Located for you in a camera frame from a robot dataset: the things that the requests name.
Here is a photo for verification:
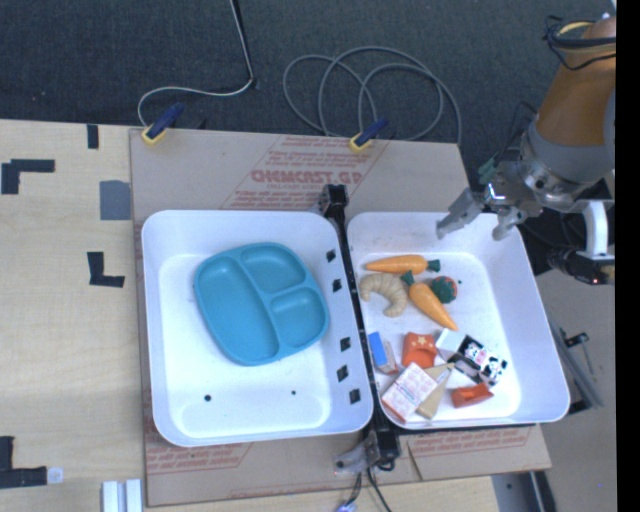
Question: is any brown cardboard board, red print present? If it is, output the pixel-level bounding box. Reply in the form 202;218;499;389
128;127;554;507

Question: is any black block with thin wires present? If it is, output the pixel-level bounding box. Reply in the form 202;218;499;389
367;425;402;465
319;183;350;220

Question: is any black cylinder on white bracket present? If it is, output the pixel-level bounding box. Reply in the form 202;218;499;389
546;198;616;286

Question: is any blue and white carton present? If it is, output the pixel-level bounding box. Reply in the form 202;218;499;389
367;331;400;377

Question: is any pink and white carton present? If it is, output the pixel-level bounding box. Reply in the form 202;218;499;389
380;362;439;425

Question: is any orange-red block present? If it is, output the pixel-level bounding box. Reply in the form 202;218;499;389
450;382;495;410

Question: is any blue divided plate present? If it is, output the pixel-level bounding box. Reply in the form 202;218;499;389
193;241;332;368

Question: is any orange fries box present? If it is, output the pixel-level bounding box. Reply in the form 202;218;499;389
401;331;439;369

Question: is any red tomato with green top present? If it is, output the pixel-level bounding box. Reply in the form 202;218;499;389
430;275;459;305

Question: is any thin black rod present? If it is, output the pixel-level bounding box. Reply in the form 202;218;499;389
333;212;389;436

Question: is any black and white cow carton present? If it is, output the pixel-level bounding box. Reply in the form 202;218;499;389
447;335;509;388

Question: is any beige cheese wedge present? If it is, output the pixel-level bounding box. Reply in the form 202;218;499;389
415;363;457;421

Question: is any beige croissant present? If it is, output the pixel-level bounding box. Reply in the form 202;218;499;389
358;272;409;319

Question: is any orange carrot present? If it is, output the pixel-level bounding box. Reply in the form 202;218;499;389
399;270;460;332
363;254;442;276

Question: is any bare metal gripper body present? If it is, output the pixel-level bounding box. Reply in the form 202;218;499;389
480;152;584;220

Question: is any white plastic tray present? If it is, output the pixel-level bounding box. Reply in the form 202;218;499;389
141;208;375;448
346;210;571;430

